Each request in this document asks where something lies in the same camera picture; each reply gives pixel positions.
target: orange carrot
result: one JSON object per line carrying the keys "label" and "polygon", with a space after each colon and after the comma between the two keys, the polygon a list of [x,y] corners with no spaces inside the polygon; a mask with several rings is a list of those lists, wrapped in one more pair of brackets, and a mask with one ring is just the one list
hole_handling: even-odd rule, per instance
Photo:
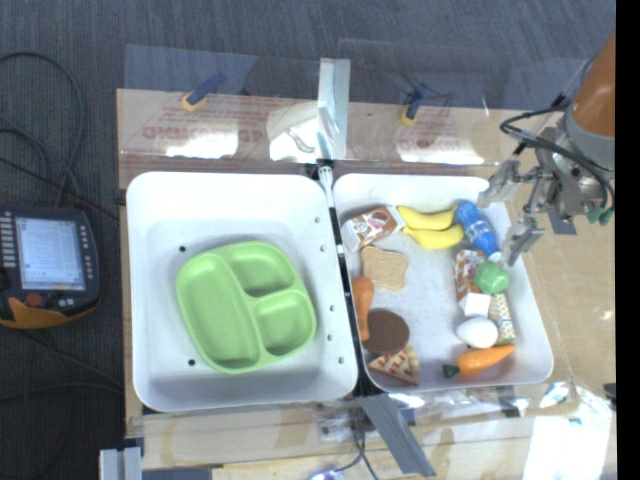
{"label": "orange carrot", "polygon": [[462,375],[478,375],[498,364],[514,350],[515,346],[513,343],[491,348],[469,350],[460,356],[457,366],[445,364],[442,367],[442,371],[447,378],[453,377],[457,373],[461,373]]}
{"label": "orange carrot", "polygon": [[353,291],[353,303],[358,315],[358,328],[362,341],[369,339],[369,308],[373,300],[373,281],[368,277],[360,276],[351,281]]}

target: wooden table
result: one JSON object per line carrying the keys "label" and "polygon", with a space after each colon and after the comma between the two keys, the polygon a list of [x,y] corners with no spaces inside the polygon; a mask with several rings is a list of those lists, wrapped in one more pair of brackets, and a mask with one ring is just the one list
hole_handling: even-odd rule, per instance
{"label": "wooden table", "polygon": [[[267,137],[274,125],[268,116],[279,111],[286,114],[287,109],[309,102],[221,95],[220,99],[207,102],[200,118],[177,113],[181,96],[160,91],[118,92],[122,190],[136,175],[148,170],[265,173],[300,170],[299,164],[269,160]],[[350,103],[349,154],[359,160],[348,163],[350,171],[369,172],[382,167],[389,172],[464,172],[488,178],[514,148],[512,140],[499,132],[498,125],[517,112],[423,108],[419,123],[406,127],[399,123],[401,110],[396,105]],[[236,155],[212,162],[146,154],[153,148],[166,151],[176,141],[188,138],[189,130],[198,127],[217,129],[215,133],[227,135],[235,133],[240,138]],[[407,155],[417,155],[423,162],[439,161],[443,153],[449,159],[474,154],[482,161],[466,167],[404,161]],[[523,155],[523,168],[527,161],[531,162],[532,156],[527,159]],[[521,189],[507,203],[512,220],[520,214],[528,194],[529,190]],[[131,437],[144,437],[143,467],[223,464],[223,468],[214,470],[213,478],[238,480],[277,473],[278,478],[300,479],[332,465],[349,463],[356,452],[348,436],[332,441],[335,436],[330,431],[323,433],[332,417],[344,414],[348,402],[337,402],[339,410],[326,405],[294,404],[143,415],[131,376],[124,207],[120,218],[126,423]],[[515,418],[506,417],[499,390],[426,394],[426,404],[415,410],[415,425],[411,429],[438,478],[522,478],[523,471],[535,476],[531,468],[541,462],[549,467],[554,466],[554,461],[557,467],[578,467],[572,462],[573,454],[583,455],[586,465],[583,463],[582,467],[617,472],[615,412],[606,404],[603,391],[605,383],[616,382],[614,226],[589,225],[580,218],[575,222],[577,235],[554,235],[544,215],[540,217],[540,225],[547,233],[531,252],[523,255],[523,260],[554,352],[554,371],[548,383],[515,387],[508,393],[516,405],[522,406],[520,417]],[[570,388],[571,396],[564,403],[540,407],[553,382]],[[581,431],[571,423],[576,421],[581,422]],[[564,458],[552,457],[553,450],[547,449],[546,460],[539,461],[545,443],[554,442],[550,436],[562,432],[566,433]],[[589,445],[593,450],[584,449],[585,443],[593,443]],[[380,478],[403,476],[375,433],[367,444],[367,456]],[[591,466],[585,457],[591,457]],[[347,478],[367,475],[361,462],[347,473]]]}

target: screen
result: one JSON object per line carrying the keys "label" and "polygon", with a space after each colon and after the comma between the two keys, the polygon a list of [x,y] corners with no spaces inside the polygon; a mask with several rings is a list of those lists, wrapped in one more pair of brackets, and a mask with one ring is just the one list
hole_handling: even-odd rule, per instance
{"label": "screen", "polygon": [[73,221],[16,218],[24,290],[84,290],[78,229]]}

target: gray floor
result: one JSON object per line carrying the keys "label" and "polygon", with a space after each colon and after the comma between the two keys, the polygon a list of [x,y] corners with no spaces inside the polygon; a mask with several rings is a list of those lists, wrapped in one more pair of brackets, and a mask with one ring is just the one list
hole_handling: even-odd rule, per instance
{"label": "gray floor", "polygon": [[[0,56],[44,54],[77,79],[87,126],[75,173],[86,198],[114,213],[115,91],[188,89],[199,72],[176,74],[182,68],[175,62],[194,52],[261,58],[247,89],[254,94],[313,97],[315,81],[300,82],[313,72],[309,66],[343,57],[352,59],[355,100],[400,103],[420,80],[455,93],[454,105],[536,109],[563,90],[615,22],[616,0],[0,0]],[[0,113],[58,156],[70,155],[78,106],[52,65],[31,57],[0,64]],[[0,157],[41,172],[23,137],[1,132],[0,139]],[[59,182],[60,162],[48,175]],[[50,205],[55,194],[0,164],[0,202],[37,197]],[[101,253],[102,305],[90,317],[32,335],[122,380],[118,223],[85,207]],[[5,400],[24,390],[25,379],[31,388],[107,382],[30,343],[0,329],[0,478],[98,478],[99,451],[123,446],[122,398],[75,388]]]}

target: blue clamp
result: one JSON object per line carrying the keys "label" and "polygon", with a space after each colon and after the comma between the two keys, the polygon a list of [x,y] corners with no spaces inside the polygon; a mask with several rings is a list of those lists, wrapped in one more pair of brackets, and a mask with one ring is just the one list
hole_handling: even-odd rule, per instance
{"label": "blue clamp", "polygon": [[408,125],[412,126],[416,123],[416,117],[418,115],[418,109],[424,99],[424,91],[415,89],[413,94],[409,96],[409,101],[405,103],[404,110],[402,111],[402,117],[400,120]]}
{"label": "blue clamp", "polygon": [[220,84],[223,84],[226,80],[227,77],[221,72],[207,78],[193,91],[184,95],[182,98],[182,107],[187,112],[193,112],[204,105],[205,101],[207,101],[207,94],[215,93]]}

